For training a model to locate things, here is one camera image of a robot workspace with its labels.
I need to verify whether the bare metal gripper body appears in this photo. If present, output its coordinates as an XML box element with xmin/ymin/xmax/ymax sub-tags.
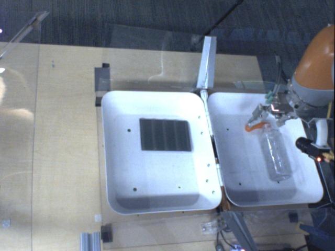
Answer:
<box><xmin>269</xmin><ymin>89</ymin><xmax>299</xmax><ymax>119</ymax></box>

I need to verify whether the clear bottle with orange cap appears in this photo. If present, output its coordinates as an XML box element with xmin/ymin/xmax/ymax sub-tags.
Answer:
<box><xmin>244</xmin><ymin>121</ymin><xmax>293</xmax><ymax>182</ymax></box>

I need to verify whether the white plastic tray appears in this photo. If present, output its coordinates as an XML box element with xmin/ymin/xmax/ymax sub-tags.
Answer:
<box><xmin>100</xmin><ymin>90</ymin><xmax>224</xmax><ymax>215</ymax></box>
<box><xmin>207</xmin><ymin>91</ymin><xmax>325</xmax><ymax>208</ymax></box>

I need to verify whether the black ribbed rectangular pad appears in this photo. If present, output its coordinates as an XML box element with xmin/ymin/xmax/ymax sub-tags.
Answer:
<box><xmin>139</xmin><ymin>118</ymin><xmax>193</xmax><ymax>152</ymax></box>

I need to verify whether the black cylinder on white bracket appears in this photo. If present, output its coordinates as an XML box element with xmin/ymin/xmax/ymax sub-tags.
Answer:
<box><xmin>295</xmin><ymin>118</ymin><xmax>332</xmax><ymax>159</ymax></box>

